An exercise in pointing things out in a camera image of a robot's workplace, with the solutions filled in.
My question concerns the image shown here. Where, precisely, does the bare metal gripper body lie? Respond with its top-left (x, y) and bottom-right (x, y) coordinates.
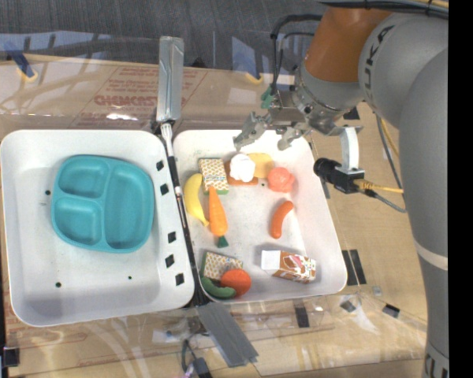
top-left (266, 90), bottom-right (348, 137)

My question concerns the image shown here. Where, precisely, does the yellow bread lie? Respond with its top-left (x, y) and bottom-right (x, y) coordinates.
top-left (247, 152), bottom-right (275, 180)

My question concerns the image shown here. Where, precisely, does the pink toy shrimp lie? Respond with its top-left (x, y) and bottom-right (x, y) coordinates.
top-left (266, 166), bottom-right (296, 194)

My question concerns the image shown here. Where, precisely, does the brown cardboard board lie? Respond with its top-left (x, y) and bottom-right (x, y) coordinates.
top-left (0, 53), bottom-right (429, 378)

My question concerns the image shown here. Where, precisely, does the orange patterned small carton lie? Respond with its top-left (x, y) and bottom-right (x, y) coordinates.
top-left (203, 251), bottom-right (244, 281)
top-left (197, 157), bottom-right (230, 195)

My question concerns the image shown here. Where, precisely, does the orange sausage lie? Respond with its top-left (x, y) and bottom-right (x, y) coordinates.
top-left (270, 200), bottom-right (296, 240)

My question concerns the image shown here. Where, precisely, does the yellow banana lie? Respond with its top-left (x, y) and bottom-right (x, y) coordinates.
top-left (183, 172), bottom-right (210, 228)

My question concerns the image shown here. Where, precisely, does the orange carrot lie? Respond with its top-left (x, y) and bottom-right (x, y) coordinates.
top-left (207, 185), bottom-right (229, 249)

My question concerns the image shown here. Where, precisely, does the black and white thin rod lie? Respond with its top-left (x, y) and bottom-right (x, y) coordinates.
top-left (159, 122), bottom-right (200, 287)

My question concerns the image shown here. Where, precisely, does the white plastic tray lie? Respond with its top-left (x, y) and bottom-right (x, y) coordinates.
top-left (172, 128), bottom-right (348, 304)
top-left (0, 128), bottom-right (196, 328)

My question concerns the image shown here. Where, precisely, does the white and brown carton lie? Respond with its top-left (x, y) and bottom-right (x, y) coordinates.
top-left (260, 249), bottom-right (317, 285)

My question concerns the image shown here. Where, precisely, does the orange round toy fruit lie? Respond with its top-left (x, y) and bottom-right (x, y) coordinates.
top-left (220, 268), bottom-right (252, 297)

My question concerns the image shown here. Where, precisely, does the blue divided plate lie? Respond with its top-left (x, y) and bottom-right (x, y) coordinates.
top-left (50, 154), bottom-right (156, 254)

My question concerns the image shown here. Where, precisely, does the black cylinder on white bracket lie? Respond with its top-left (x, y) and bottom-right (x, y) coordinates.
top-left (313, 126), bottom-right (367, 195)

